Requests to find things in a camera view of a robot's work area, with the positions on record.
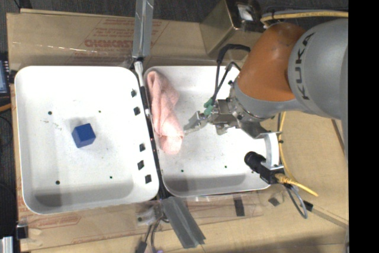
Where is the blue cube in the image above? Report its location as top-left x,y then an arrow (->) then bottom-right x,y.
70,123 -> 97,149

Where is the brown cardboard board red print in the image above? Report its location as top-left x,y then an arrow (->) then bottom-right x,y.
5,8 -> 349,253

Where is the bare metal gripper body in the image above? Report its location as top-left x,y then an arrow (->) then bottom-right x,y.
204,97 -> 269,138

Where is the black cylinder on white bracket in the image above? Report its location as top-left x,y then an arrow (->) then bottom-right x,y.
243,131 -> 285,185

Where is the pink cloth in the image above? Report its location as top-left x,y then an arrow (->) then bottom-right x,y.
146,71 -> 186,156

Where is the white plastic tray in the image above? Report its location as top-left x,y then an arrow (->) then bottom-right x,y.
143,65 -> 281,198
14,65 -> 160,215

